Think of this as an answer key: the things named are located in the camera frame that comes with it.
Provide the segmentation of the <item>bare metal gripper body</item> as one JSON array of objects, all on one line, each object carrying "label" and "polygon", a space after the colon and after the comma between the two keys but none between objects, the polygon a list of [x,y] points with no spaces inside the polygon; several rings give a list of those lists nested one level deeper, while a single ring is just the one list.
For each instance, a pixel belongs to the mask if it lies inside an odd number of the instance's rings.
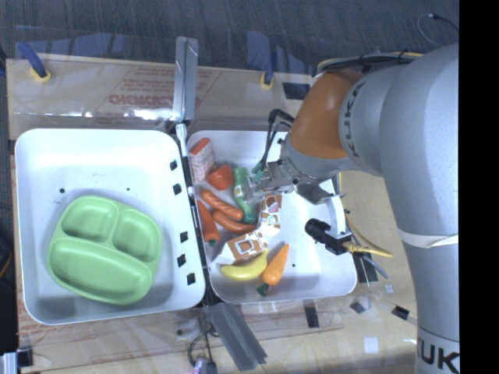
[{"label": "bare metal gripper body", "polygon": [[258,192],[289,193],[300,183],[300,178],[288,171],[281,160],[268,162],[255,174],[255,186]]}]

